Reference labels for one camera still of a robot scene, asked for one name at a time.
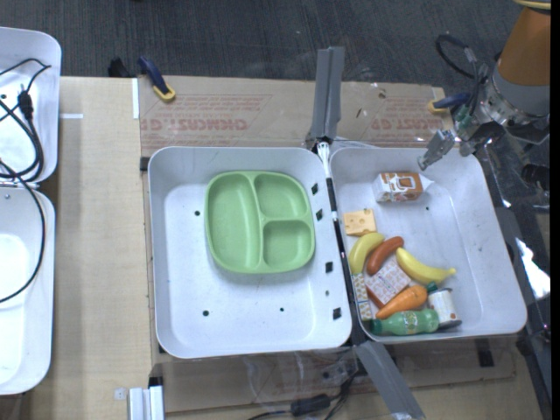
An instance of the soda bottle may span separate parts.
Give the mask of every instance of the soda bottle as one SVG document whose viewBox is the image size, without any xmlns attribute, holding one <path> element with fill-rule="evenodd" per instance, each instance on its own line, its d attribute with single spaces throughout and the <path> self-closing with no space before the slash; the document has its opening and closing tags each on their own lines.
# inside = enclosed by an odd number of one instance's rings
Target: soda bottle
<svg viewBox="0 0 560 420">
<path fill-rule="evenodd" d="M 421 311 L 399 311 L 386 319 L 375 318 L 371 321 L 370 330 L 375 335 L 432 333 L 438 329 L 438 313 L 431 308 Z"/>
</svg>

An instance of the green plate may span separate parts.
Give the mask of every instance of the green plate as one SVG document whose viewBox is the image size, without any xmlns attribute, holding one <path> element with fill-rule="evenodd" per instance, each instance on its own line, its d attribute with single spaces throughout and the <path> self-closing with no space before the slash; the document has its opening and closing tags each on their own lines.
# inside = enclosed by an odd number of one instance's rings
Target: green plate
<svg viewBox="0 0 560 420">
<path fill-rule="evenodd" d="M 206 238 L 224 269 L 246 274 L 296 270 L 315 250 L 312 210 L 291 176 L 231 171 L 206 188 Z"/>
</svg>

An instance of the yellow banana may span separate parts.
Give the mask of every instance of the yellow banana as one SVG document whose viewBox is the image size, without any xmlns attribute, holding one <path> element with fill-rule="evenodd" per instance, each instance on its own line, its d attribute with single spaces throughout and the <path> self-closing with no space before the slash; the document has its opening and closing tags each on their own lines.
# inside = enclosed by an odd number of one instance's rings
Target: yellow banana
<svg viewBox="0 0 560 420">
<path fill-rule="evenodd" d="M 421 284 L 428 284 L 429 282 L 442 282 L 448 276 L 455 274 L 455 268 L 441 269 L 427 266 L 419 262 L 408 250 L 398 248 L 395 252 L 396 262 L 410 278 L 416 280 Z"/>
<path fill-rule="evenodd" d="M 385 235 L 378 232 L 365 234 L 358 238 L 358 241 L 353 244 L 350 254 L 348 254 L 350 271 L 353 274 L 360 274 L 364 269 L 364 263 L 368 255 L 384 240 Z"/>
</svg>

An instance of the tin can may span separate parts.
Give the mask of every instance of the tin can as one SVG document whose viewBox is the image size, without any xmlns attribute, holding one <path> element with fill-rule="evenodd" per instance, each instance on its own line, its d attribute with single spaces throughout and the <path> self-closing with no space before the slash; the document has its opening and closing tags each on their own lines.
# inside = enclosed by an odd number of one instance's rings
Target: tin can
<svg viewBox="0 0 560 420">
<path fill-rule="evenodd" d="M 428 295 L 428 306 L 439 316 L 438 330 L 453 328 L 463 322 L 459 318 L 457 310 L 455 310 L 451 288 L 442 288 L 431 292 Z"/>
</svg>

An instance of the orange carrot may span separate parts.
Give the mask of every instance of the orange carrot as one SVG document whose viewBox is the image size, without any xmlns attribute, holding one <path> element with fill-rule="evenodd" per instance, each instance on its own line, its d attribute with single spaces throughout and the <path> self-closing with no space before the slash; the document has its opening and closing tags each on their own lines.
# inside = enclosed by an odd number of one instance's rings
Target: orange carrot
<svg viewBox="0 0 560 420">
<path fill-rule="evenodd" d="M 398 248 L 404 245 L 404 239 L 401 236 L 393 236 L 382 242 L 377 246 L 372 254 L 367 259 L 366 271 L 372 276 L 383 265 L 383 262 L 395 252 Z"/>
<path fill-rule="evenodd" d="M 378 319 L 386 319 L 396 312 L 414 310 L 421 306 L 428 299 L 428 291 L 421 284 L 410 286 L 394 296 L 385 306 L 383 306 L 375 316 Z"/>
</svg>

